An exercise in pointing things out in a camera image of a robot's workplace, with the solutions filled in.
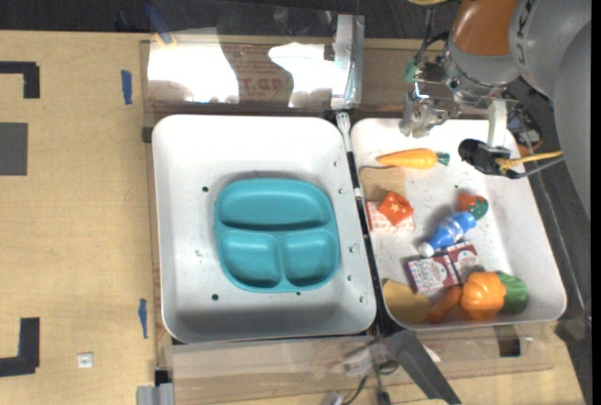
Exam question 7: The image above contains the tan bread slice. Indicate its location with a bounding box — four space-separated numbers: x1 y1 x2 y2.
358 164 408 203

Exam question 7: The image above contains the maroon and white carton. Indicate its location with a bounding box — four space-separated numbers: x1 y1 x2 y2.
445 240 485 283
405 253 461 294

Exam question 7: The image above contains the orange carton with star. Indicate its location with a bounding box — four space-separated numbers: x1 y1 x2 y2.
377 190 416 227

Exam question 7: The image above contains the yellow potato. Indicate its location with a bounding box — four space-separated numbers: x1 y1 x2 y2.
380 277 433 325

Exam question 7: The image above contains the blue bottle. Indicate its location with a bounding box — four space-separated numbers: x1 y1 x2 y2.
417 210 479 259

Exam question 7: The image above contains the orange carrot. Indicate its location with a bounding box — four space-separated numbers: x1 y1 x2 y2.
376 148 452 171

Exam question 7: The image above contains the orange pumpkin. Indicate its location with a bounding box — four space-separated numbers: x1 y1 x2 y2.
459 271 508 321

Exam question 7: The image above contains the orange sausage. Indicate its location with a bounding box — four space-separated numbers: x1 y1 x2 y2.
425 285 465 325

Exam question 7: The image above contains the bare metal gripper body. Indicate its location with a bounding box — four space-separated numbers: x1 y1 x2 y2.
406 59 509 114

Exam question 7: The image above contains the black cylinder on white bracket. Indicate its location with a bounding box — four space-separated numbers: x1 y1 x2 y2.
457 99 513 177

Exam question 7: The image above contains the red and white checked packet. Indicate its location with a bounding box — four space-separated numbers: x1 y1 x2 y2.
365 200 417 234

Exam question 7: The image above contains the blue divided plate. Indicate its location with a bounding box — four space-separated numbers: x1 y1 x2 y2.
213 178 342 293

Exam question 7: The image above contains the green pepper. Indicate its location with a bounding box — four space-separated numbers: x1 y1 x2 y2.
494 271 530 316

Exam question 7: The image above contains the white plastic tray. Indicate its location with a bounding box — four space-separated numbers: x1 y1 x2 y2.
349 117 568 332
150 113 378 345

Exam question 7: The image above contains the red strawberry with green top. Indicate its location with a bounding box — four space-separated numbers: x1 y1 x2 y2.
456 192 490 222

